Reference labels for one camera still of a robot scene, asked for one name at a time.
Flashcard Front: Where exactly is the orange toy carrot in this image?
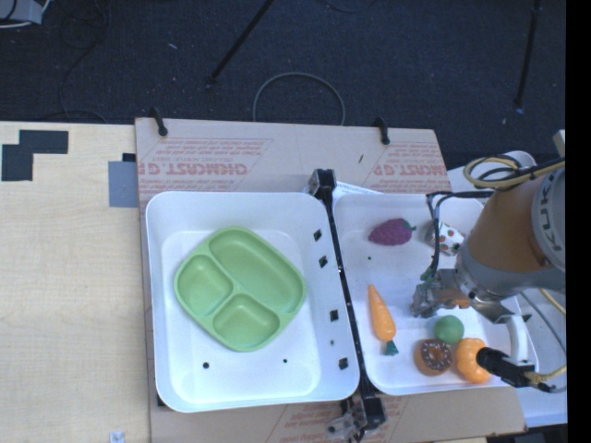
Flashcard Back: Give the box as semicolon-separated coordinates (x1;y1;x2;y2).
367;283;401;357

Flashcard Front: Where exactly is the brown cardboard board red print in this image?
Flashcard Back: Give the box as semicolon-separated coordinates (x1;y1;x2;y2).
134;117;528;443

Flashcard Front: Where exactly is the green divided plate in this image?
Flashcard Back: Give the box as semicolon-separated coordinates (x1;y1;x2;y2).
173;225;308;353

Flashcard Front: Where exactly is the black block with thin wires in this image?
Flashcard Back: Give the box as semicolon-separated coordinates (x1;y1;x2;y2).
359;395;388;429
308;168;337;198

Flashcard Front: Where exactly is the green ball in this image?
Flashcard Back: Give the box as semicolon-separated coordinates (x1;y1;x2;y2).
433;314;465;346

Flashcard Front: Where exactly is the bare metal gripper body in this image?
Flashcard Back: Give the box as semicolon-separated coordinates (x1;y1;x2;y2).
416;268;477;314

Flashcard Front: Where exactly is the black cylinder on white bracket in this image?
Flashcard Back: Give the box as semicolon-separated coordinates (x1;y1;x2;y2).
475;314;537;389

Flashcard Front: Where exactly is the orange toy food piece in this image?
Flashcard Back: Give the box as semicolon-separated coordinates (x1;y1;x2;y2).
438;288;472;310

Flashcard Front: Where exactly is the white carton with orange print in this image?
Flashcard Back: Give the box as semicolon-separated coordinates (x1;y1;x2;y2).
424;221;467;257

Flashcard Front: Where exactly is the purple toy strawberry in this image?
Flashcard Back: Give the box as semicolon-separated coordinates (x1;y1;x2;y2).
368;217;418;247

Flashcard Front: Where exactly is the orange toy pumpkin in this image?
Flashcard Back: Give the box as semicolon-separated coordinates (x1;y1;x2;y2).
455;337;492;385

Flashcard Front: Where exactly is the white plastic tray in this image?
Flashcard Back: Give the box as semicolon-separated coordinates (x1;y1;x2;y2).
145;190;362;414
332;192;540;397

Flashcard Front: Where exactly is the thin black and white rod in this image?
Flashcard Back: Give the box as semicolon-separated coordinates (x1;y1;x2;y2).
319;186;379;405

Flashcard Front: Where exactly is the brown toy doughnut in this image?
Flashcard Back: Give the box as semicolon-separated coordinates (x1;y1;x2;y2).
413;338;454;378

